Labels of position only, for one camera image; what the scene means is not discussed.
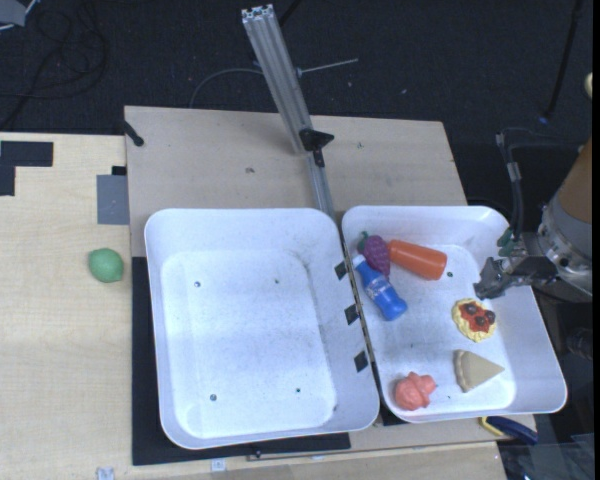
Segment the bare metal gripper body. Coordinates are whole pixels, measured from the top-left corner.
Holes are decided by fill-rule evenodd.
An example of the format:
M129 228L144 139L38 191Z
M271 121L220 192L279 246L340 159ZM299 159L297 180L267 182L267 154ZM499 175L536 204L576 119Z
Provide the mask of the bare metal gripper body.
M592 233L588 225L561 229L541 223L536 232L517 238L507 229L499 238L503 271L517 284L550 284L560 280L591 297L593 295Z

